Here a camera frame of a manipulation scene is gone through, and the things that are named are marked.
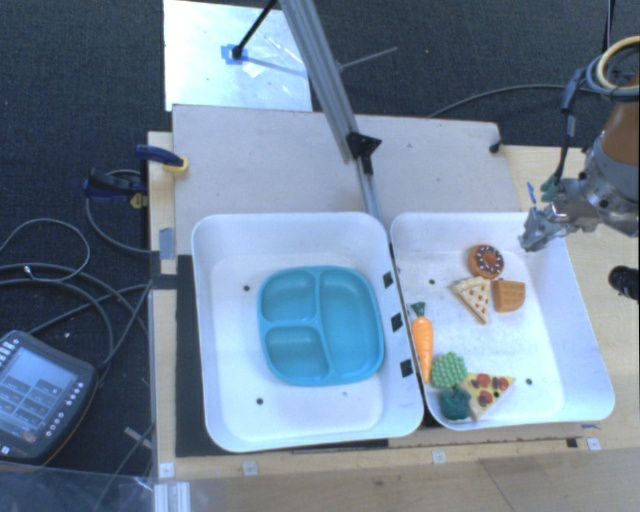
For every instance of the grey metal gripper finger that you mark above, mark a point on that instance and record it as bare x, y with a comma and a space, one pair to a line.
556, 226
531, 235

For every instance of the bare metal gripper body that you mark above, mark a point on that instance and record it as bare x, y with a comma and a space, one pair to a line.
595, 205

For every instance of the brown doughnut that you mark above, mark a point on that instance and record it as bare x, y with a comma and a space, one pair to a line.
486, 261

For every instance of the orange waffle biscuit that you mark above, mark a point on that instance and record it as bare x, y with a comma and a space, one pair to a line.
509, 296

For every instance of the pale pizza slice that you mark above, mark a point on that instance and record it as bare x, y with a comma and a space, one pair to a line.
476, 295

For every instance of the white plastic tray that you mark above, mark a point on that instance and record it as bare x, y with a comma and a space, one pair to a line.
545, 340
230, 325

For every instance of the thin black rod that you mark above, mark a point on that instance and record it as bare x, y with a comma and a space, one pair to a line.
403, 300

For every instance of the orange carrot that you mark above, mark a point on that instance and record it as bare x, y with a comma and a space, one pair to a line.
422, 340

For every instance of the green grapes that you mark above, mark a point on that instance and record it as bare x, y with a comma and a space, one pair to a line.
448, 370

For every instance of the pepperoni pizza slice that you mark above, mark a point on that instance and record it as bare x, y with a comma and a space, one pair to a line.
487, 392

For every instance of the green broccoli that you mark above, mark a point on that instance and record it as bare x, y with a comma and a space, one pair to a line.
454, 404

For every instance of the blue divided plate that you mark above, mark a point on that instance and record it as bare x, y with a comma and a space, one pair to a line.
345, 320

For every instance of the pale flat board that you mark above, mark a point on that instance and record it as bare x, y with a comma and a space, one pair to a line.
280, 165

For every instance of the black cylinder on white bracket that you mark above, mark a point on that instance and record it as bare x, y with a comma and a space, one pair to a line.
626, 282

